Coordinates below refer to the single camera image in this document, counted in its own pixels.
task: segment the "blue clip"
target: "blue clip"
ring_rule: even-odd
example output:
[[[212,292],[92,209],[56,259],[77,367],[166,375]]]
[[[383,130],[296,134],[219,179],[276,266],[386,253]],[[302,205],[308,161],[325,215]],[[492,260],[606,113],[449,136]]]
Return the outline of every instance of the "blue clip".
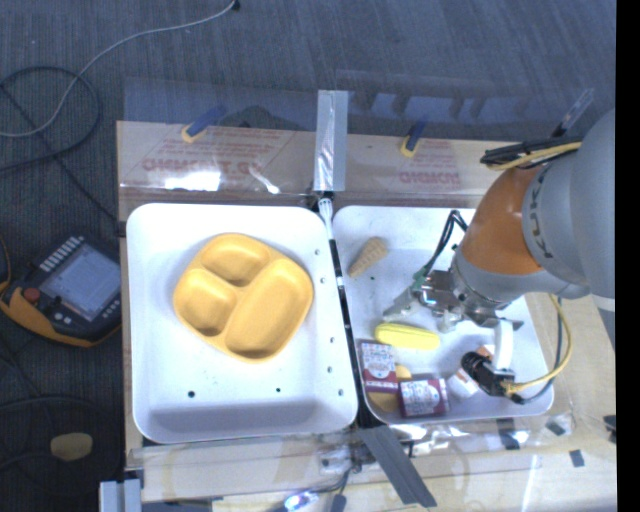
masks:
[[[426,121],[417,121],[411,128],[409,128],[407,135],[402,141],[402,146],[400,146],[400,152],[404,156],[412,158],[413,155],[416,154],[420,137],[422,137],[422,132],[426,126]]]
[[[227,109],[222,106],[213,107],[198,117],[193,123],[182,129],[182,139],[192,144],[205,134],[208,126],[215,124],[223,115],[227,113]]]

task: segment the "yellow plate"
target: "yellow plate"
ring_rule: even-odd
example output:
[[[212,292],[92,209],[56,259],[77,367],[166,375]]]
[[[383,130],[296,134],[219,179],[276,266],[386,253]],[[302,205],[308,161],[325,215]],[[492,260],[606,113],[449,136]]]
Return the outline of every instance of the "yellow plate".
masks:
[[[311,278],[291,258],[239,233],[212,238],[189,263],[173,307],[192,332],[245,362],[275,357],[313,300]]]

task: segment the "metal strip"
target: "metal strip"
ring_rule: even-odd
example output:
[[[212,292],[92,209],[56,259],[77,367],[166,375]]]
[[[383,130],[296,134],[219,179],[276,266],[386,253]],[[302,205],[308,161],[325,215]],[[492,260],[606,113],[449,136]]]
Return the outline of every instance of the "metal strip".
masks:
[[[347,166],[347,91],[318,91],[313,190],[345,189]]]

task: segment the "device screen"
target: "device screen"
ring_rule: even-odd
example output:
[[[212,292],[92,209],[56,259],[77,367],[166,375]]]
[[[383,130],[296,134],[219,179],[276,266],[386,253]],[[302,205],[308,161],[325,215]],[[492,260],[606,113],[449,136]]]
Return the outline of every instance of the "device screen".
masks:
[[[83,244],[40,290],[91,322],[120,291],[120,266]]]

